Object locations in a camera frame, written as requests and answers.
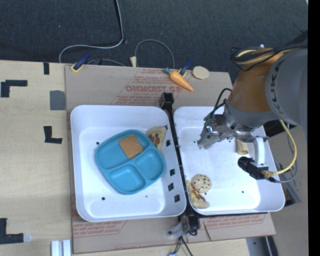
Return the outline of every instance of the carrot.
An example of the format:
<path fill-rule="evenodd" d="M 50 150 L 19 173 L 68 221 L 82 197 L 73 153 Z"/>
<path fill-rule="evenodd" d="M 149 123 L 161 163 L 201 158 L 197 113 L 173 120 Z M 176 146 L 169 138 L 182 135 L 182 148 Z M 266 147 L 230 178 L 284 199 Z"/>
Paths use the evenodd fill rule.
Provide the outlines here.
<path fill-rule="evenodd" d="M 176 71 L 176 70 L 172 70 L 171 71 L 169 68 L 166 68 L 164 70 L 164 72 L 169 74 L 170 79 L 172 81 L 174 81 L 177 85 L 179 85 L 179 86 L 181 86 L 181 87 L 183 87 L 183 88 L 185 88 L 185 89 L 187 89 L 187 90 L 189 90 L 191 92 L 194 91 L 194 89 L 192 88 L 190 83 L 181 74 L 179 74 L 178 71 Z"/>

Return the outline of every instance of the dark background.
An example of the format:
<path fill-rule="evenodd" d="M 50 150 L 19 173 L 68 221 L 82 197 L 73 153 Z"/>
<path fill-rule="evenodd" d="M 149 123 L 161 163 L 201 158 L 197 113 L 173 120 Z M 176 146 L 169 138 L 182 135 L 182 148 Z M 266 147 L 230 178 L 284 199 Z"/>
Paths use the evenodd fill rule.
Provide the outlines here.
<path fill-rule="evenodd" d="M 121 31 L 114 0 L 0 0 L 0 59 L 59 62 L 70 45 L 112 46 Z M 308 38 L 306 0 L 118 0 L 125 43 L 92 50 L 130 66 L 138 43 L 166 44 L 175 68 L 192 59 L 190 69 L 228 72 L 234 82 L 239 69 L 229 60 L 232 47 L 284 46 Z M 75 63 L 88 48 L 72 48 L 62 63 Z M 172 68 L 168 50 L 146 42 L 137 51 L 140 67 Z M 115 65 L 104 62 L 104 65 Z"/>

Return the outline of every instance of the cardboard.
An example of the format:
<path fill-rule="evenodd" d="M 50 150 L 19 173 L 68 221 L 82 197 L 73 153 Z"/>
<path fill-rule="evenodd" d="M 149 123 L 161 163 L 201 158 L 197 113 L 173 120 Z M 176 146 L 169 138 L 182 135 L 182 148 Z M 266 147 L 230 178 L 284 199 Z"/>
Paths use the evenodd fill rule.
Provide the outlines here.
<path fill-rule="evenodd" d="M 69 169 L 71 186 L 73 253 L 175 245 L 177 239 L 167 237 L 167 228 L 178 224 L 178 217 L 87 222 L 75 206 L 73 156 L 70 113 L 79 105 L 156 106 L 162 93 L 173 93 L 173 110 L 182 106 L 212 106 L 224 88 L 231 88 L 228 73 L 210 72 L 200 80 L 188 71 L 186 79 L 194 88 L 190 92 L 174 84 L 158 68 L 85 65 L 72 73 L 65 66 L 65 94 L 68 122 Z M 275 228 L 269 213 L 201 218 L 197 235 L 187 237 L 188 243 L 247 237 L 269 236 Z"/>

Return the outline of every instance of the blue plate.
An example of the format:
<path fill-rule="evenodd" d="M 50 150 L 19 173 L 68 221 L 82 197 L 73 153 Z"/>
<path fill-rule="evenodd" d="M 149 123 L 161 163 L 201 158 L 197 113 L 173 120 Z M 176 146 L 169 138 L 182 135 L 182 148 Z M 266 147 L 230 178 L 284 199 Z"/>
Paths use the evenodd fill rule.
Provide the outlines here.
<path fill-rule="evenodd" d="M 143 151 L 129 159 L 119 140 L 134 135 Z M 152 141 L 141 131 L 126 130 L 101 143 L 95 161 L 109 183 L 122 194 L 134 194 L 156 182 L 166 171 L 166 162 Z"/>

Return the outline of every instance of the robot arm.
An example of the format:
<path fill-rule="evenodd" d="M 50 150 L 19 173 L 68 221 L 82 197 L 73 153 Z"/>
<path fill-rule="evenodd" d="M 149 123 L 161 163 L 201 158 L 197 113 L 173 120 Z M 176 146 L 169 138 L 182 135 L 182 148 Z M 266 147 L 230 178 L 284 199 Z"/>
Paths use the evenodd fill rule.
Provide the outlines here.
<path fill-rule="evenodd" d="M 245 70 L 240 71 L 228 99 L 218 105 L 222 91 L 213 111 L 204 118 L 197 141 L 200 149 L 232 138 L 253 143 L 257 138 L 251 132 L 272 120 L 301 125 L 307 140 L 308 45 L 280 51 L 260 49 L 255 54 L 255 64 L 250 58 L 242 62 Z M 223 114 L 215 114 L 222 105 Z"/>

